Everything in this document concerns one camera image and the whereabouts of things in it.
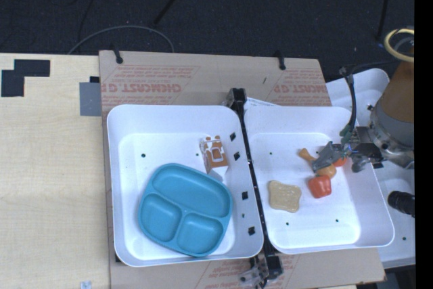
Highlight brown cardboard board red print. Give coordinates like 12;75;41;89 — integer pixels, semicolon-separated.
98;49;387;289

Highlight thin black and white rod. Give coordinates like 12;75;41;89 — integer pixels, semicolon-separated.
233;101;277;260

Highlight black block with thin wires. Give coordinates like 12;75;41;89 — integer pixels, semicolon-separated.
225;87;248;110
249;254;285;282

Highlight orange and white carton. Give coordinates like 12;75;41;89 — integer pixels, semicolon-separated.
199;135;229;184

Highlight orange chicken drumstick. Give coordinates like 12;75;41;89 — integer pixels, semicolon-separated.
298;148;338;179

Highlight black cylinder on white bracket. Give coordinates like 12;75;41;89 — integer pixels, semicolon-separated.
387;190;415;218

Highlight beige bread slice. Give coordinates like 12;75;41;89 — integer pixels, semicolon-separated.
267;179;303;215

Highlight red bell pepper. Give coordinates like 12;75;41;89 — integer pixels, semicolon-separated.
307;175;333;200

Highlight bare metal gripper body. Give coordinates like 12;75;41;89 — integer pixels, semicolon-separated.
351;126;415;169

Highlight blue divided plate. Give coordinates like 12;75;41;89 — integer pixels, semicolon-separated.
137;162;234;259

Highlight white plastic tray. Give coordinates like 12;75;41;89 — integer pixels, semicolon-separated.
242;104;396;255
106;104;265;268

